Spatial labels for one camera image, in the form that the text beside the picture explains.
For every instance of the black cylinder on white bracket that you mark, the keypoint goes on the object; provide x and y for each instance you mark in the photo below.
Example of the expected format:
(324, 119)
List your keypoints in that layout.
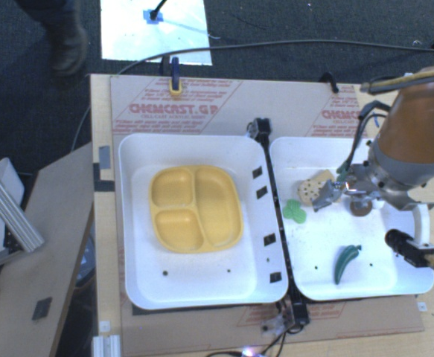
(406, 245)

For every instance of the thin black rod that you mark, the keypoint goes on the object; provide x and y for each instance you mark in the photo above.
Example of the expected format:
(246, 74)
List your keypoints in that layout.
(279, 214)

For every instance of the yellow divided plate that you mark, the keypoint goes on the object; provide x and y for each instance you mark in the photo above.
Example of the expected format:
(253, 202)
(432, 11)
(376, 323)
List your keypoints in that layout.
(198, 206)

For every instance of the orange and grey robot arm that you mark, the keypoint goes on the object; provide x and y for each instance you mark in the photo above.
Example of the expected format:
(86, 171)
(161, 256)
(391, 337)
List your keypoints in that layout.
(410, 125)

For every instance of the brown cardboard board red print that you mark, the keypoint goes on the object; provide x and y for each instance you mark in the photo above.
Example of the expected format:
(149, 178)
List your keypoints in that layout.
(209, 114)

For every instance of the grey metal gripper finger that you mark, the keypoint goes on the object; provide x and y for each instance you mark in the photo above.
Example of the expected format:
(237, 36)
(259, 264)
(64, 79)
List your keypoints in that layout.
(362, 199)
(326, 196)

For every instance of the green chili pepper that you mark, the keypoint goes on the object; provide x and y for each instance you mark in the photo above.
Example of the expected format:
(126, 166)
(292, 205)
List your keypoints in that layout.
(344, 264)

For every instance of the brown doughnut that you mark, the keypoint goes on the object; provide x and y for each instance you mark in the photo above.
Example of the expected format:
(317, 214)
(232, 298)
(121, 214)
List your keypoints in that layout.
(360, 211)

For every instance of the green broccoli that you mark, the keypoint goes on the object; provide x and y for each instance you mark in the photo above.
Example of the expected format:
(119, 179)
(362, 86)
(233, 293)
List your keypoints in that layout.
(295, 210)

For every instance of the tan biscuit with holes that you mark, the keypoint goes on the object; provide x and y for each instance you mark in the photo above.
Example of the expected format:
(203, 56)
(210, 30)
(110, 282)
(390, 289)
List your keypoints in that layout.
(307, 190)

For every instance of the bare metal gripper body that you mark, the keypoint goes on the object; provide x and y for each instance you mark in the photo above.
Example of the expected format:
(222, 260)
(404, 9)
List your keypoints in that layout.
(378, 182)

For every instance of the person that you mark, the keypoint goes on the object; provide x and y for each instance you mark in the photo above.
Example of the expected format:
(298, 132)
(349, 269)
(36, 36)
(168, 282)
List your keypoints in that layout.
(60, 32)

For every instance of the white plastic tray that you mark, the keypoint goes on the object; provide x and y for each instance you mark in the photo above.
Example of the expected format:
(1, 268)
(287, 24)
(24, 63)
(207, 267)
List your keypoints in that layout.
(187, 273)
(321, 247)

